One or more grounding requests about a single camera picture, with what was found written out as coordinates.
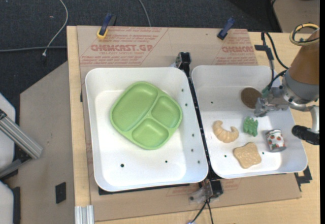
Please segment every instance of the small white container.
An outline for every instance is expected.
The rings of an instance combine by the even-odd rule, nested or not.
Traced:
[[[262,91],[271,80],[271,70],[266,66],[198,66],[193,69],[192,80],[196,90],[203,129],[209,151],[211,167],[222,178],[238,178],[256,175],[300,172],[307,167],[307,157],[302,141],[291,133],[295,125],[290,109],[272,111],[256,118],[254,109],[241,101],[241,91],[253,87]],[[279,86],[280,80],[274,82]],[[244,119],[258,120],[258,135],[253,137],[243,132]],[[234,126],[239,137],[231,143],[219,141],[212,130],[213,122],[221,120],[222,127]],[[274,153],[269,149],[265,133],[281,129],[287,148]],[[243,169],[233,155],[233,150],[248,142],[257,145],[262,162]]]
[[[110,123],[110,108],[124,90],[147,81],[180,105],[183,119],[170,140],[145,150]],[[176,68],[97,68],[85,78],[95,180],[106,191],[198,183],[208,163],[188,79]]]

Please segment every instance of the cardboard sheet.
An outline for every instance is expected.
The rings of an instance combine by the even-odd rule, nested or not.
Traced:
[[[74,180],[68,63],[65,62],[20,95],[20,127],[42,147],[6,180],[20,187],[21,224],[73,223]],[[55,187],[66,183],[66,199],[56,203]]]
[[[99,194],[93,176],[92,148],[84,79],[98,67],[168,67],[179,52],[190,52],[190,68],[198,65],[257,65],[247,30],[231,29],[224,41],[220,29],[110,27],[105,39],[98,26],[78,26],[82,100],[91,204],[95,221],[105,221],[199,209],[189,195],[199,184],[114,194]],[[222,180],[224,194],[211,207],[299,198],[294,174]]]

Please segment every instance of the green divided plate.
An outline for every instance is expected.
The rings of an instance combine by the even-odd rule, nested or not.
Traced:
[[[110,110],[115,129],[144,149],[158,149],[173,135],[182,121],[179,104],[148,82],[129,86]]]

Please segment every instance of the brown cookie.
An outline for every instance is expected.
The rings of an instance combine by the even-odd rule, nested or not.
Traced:
[[[242,102],[249,108],[255,108],[257,98],[261,98],[262,94],[255,88],[248,87],[242,90]]]

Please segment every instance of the white cable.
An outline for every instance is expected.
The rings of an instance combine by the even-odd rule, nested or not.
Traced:
[[[53,36],[53,38],[50,40],[50,42],[48,43],[48,45],[46,46],[46,49],[43,52],[43,56],[46,57],[46,52],[47,52],[47,48],[51,45],[51,43],[54,41],[54,39],[59,35],[59,33],[63,30],[63,28],[67,25],[68,22],[68,17],[69,17],[69,13],[68,13],[68,9],[66,7],[66,5],[64,4],[64,2],[62,0],[59,0],[61,2],[61,4],[63,5],[64,9],[66,10],[66,20],[63,24],[63,26],[60,28],[59,31],[57,31],[57,33]]]

